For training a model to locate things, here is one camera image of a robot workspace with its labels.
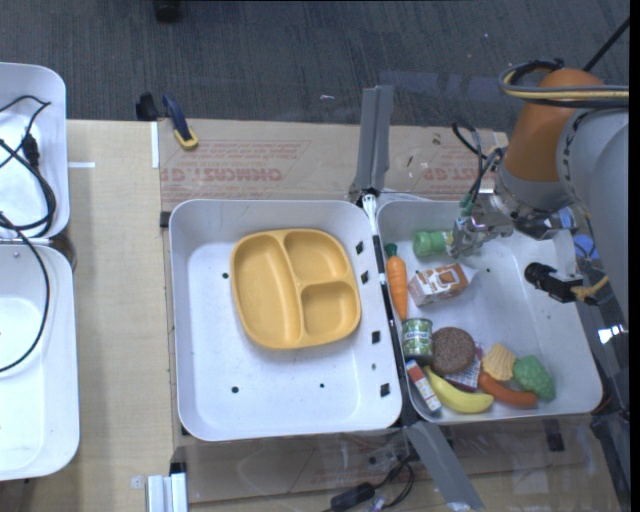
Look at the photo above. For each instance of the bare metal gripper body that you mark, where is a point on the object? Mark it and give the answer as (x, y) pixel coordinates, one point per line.
(500, 222)

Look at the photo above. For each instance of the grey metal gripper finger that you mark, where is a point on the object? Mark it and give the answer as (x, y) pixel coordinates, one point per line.
(457, 244)
(473, 245)

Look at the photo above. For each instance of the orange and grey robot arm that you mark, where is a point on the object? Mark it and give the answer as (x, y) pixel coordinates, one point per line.
(595, 165)

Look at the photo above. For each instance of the green bottle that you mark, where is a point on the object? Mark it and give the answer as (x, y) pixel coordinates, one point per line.
(431, 243)

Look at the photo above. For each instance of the orange and white carton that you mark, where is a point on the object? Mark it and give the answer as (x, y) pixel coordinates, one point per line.
(437, 285)

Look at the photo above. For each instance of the orange carrot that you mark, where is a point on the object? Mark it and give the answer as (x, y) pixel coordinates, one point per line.
(397, 285)

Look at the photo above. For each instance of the white plastic tray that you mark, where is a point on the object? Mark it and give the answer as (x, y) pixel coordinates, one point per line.
(50, 100)
(520, 320)
(55, 390)
(280, 390)

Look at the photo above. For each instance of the green can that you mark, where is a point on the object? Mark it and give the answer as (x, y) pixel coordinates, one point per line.
(417, 337)

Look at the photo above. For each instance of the brown round biscuit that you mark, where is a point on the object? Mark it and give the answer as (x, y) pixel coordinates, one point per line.
(453, 351)

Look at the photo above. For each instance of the yellow ridged crisp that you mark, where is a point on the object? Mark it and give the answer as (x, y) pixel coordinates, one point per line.
(499, 362)

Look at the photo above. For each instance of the pink and white packet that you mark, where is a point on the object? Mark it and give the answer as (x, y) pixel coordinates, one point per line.
(469, 377)

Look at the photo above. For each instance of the green grapes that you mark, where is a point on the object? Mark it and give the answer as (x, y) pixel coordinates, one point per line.
(535, 377)

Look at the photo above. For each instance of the small red and white carton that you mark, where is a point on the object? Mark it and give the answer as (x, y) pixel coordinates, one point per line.
(424, 387)

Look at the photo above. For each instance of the orange sausage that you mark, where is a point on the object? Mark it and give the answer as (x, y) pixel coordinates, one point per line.
(507, 395)

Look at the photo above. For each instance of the yellow banana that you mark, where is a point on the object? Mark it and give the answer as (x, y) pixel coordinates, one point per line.
(460, 399)

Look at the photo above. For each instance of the yellow divided plate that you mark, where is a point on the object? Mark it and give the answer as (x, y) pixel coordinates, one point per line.
(270, 290)

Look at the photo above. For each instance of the brown cardboard board, red print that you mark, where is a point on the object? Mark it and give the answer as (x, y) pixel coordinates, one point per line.
(260, 165)

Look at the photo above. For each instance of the black cylinder on white bracket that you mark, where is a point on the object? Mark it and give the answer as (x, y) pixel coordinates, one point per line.
(555, 282)

